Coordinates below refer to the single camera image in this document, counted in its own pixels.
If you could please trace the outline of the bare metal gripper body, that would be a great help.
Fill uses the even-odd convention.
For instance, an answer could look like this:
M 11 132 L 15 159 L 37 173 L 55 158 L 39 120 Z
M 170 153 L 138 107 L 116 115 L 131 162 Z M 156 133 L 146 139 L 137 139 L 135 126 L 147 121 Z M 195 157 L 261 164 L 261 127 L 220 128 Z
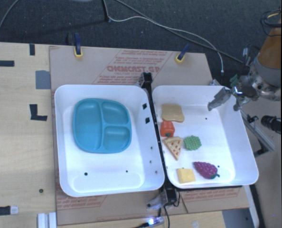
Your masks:
M 266 83 L 260 76 L 235 75 L 230 79 L 230 86 L 238 104 L 257 101 L 259 98 L 281 100 L 281 89 Z

